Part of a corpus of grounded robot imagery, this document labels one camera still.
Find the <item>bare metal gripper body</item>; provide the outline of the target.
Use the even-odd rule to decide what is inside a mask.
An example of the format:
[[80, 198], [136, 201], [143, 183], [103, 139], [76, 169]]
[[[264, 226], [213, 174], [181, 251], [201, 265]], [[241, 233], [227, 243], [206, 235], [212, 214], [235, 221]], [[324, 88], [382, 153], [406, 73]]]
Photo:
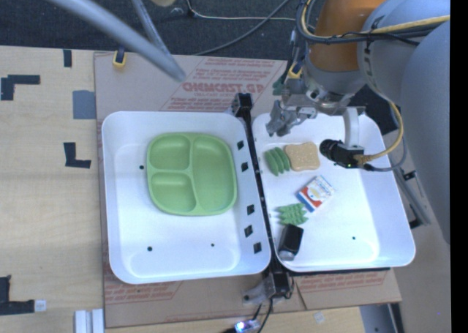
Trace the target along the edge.
[[315, 116], [322, 113], [340, 116], [353, 97], [351, 80], [323, 83], [313, 78], [286, 78], [280, 85], [280, 111], [291, 116]]

